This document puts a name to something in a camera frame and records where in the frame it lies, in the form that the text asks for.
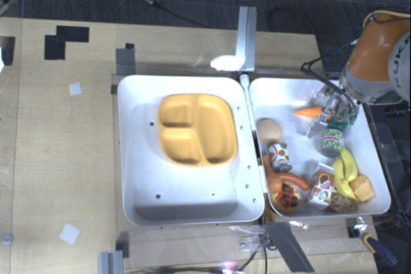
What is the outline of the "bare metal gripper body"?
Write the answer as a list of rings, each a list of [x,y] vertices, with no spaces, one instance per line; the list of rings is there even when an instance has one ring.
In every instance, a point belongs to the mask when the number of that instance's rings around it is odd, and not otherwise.
[[[359,112],[356,102],[332,82],[321,86],[311,98],[310,105],[320,107],[323,114],[331,115],[337,121],[355,121]]]

